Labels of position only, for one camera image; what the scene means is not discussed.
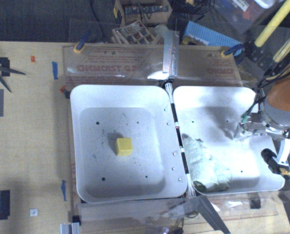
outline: blue clamp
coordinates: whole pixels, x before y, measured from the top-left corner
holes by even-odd
[[[82,50],[84,49],[84,44],[87,42],[89,37],[91,36],[91,31],[87,31],[80,39],[79,42],[77,42],[76,46],[74,46],[73,50],[77,54],[81,53]]]
[[[237,51],[242,50],[243,48],[244,48],[243,44],[241,44],[241,43],[237,44],[237,45],[227,49],[226,51],[223,51],[221,53],[221,56],[225,58],[229,55],[234,55]],[[239,63],[241,63],[243,61],[244,56],[245,56],[244,51],[242,51],[239,55],[234,56],[236,65],[238,65]]]

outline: small red object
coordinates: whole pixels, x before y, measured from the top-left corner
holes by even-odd
[[[62,86],[59,91],[63,94],[65,90],[66,90],[66,86]]]

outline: orange object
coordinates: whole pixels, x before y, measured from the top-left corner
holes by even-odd
[[[275,82],[267,101],[276,109],[290,112],[290,76]]]
[[[66,90],[66,86],[62,86],[59,91],[63,94],[65,90]]]

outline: yellow pole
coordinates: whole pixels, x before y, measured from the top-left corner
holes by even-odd
[[[257,47],[262,47],[263,44],[268,40],[270,35],[274,32],[274,30],[280,25],[280,23],[284,20],[287,14],[290,12],[290,0],[286,0],[275,16],[271,19],[271,21],[267,24],[261,34],[258,36],[254,44]]]

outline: black corner marker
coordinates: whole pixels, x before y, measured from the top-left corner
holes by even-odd
[[[10,190],[0,191],[0,220],[10,215]]]

